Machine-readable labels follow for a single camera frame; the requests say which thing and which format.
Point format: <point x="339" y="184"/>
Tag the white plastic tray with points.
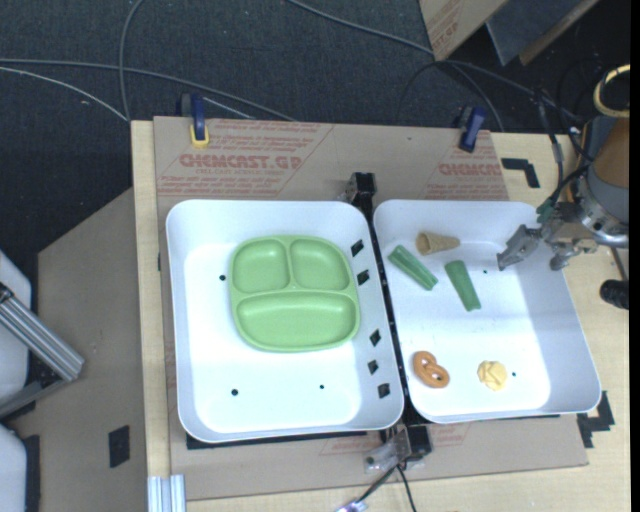
<point x="525" y="340"/>
<point x="280" y="400"/>

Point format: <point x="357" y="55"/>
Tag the tan ice cream cone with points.
<point x="435" y="243"/>

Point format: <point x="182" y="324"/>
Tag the yellow pasta piece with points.
<point x="492" y="375"/>

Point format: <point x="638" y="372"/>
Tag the black cylinder on white bracket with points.
<point x="615" y="294"/>

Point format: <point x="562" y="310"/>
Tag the green divided plate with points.
<point x="295" y="310"/>

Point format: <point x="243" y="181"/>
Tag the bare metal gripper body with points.
<point x="567" y="227"/>

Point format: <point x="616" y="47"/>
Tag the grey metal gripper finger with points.
<point x="561" y="256"/>
<point x="517" y="249"/>

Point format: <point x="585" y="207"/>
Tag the brown cardboard board red print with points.
<point x="260" y="160"/>

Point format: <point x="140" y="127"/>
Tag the green celery stick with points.
<point x="412" y="267"/>
<point x="462" y="285"/>

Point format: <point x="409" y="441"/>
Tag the brown pretzel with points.
<point x="436" y="377"/>

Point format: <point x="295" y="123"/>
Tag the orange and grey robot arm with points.
<point x="614" y="150"/>

